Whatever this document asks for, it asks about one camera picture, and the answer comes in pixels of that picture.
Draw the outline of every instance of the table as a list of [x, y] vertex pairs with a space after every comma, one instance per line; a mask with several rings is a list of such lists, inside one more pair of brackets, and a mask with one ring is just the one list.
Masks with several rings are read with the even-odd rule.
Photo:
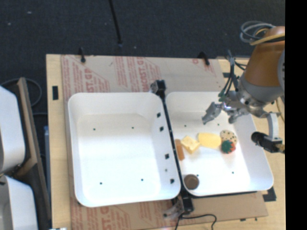
[[[51, 207], [52, 227], [60, 228], [71, 226], [70, 191], [67, 159], [67, 142], [65, 135], [64, 102], [61, 55], [47, 55], [47, 97], [48, 97], [48, 127], [49, 127], [49, 149], [50, 149], [50, 174], [51, 174]], [[229, 72], [227, 60], [218, 58], [218, 63], [223, 72]], [[247, 59], [238, 60], [246, 63]], [[280, 101], [269, 105], [266, 110], [278, 112], [283, 109]], [[279, 117], [280, 137], [284, 139], [284, 111]], [[266, 119], [254, 119], [257, 130], [268, 133]], [[274, 176], [274, 189], [277, 201], [266, 203], [267, 217], [249, 218], [244, 221], [228, 220], [218, 221], [215, 230], [229, 229], [262, 229], [281, 230], [285, 229], [285, 157], [283, 154], [270, 154], [266, 152], [271, 170]], [[196, 224], [193, 229], [200, 230], [204, 226], [210, 227], [210, 223]], [[179, 229], [191, 229], [191, 226], [180, 226]]]

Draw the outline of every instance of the black post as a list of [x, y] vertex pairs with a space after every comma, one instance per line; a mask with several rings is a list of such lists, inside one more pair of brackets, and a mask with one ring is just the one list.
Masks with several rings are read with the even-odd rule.
[[119, 45], [120, 47], [122, 47], [123, 41], [121, 40], [120, 31], [119, 31], [119, 26], [118, 26], [116, 14], [115, 14], [114, 6], [113, 6], [113, 1], [112, 1], [112, 0], [109, 0], [109, 4], [110, 4], [112, 16], [113, 16], [113, 21], [114, 21], [114, 25], [115, 25], [117, 37], [118, 37], [118, 45]]

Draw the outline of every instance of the black floor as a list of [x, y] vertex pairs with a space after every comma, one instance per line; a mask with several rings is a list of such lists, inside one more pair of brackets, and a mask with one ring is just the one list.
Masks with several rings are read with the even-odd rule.
[[[122, 47], [108, 0], [0, 0], [0, 84], [26, 77], [42, 88], [33, 107], [41, 149], [47, 125], [46, 54], [194, 58], [249, 56], [240, 26], [257, 20], [285, 25], [285, 0], [113, 0]], [[29, 83], [30, 98], [38, 89]]]

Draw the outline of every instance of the white container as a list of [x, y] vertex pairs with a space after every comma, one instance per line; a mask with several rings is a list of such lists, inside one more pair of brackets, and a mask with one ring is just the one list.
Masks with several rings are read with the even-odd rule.
[[218, 102], [218, 92], [172, 92], [166, 97], [174, 139], [188, 135], [197, 139], [198, 133], [220, 135], [224, 129], [233, 131], [238, 139], [236, 150], [230, 154], [219, 149], [200, 147], [193, 154], [184, 149], [185, 159], [180, 161], [181, 174], [196, 175], [199, 186], [189, 190], [194, 196], [243, 193], [270, 189], [273, 175], [264, 150], [251, 141], [256, 131], [251, 115], [239, 117], [234, 124], [222, 111], [206, 125], [201, 117], [211, 102]]
[[0, 174], [21, 164], [24, 157], [24, 135], [17, 98], [0, 86]]
[[0, 178], [0, 229], [38, 230], [31, 187], [5, 175]]
[[180, 179], [161, 99], [77, 93], [68, 102], [75, 195], [87, 207], [171, 199]]

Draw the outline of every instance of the yellow cable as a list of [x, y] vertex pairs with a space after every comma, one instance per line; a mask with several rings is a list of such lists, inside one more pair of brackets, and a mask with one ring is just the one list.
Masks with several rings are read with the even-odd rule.
[[285, 33], [282, 33], [282, 34], [278, 34], [278, 35], [272, 35], [272, 36], [268, 36], [268, 37], [264, 37], [262, 39], [259, 39], [259, 40], [256, 40], [254, 42], [251, 42], [249, 43], [250, 45], [254, 46], [254, 45], [257, 45], [257, 44], [261, 44], [261, 43], [264, 43], [266, 41], [270, 41], [270, 40], [273, 40], [273, 39], [276, 39], [276, 38], [280, 38], [280, 37], [284, 37]]

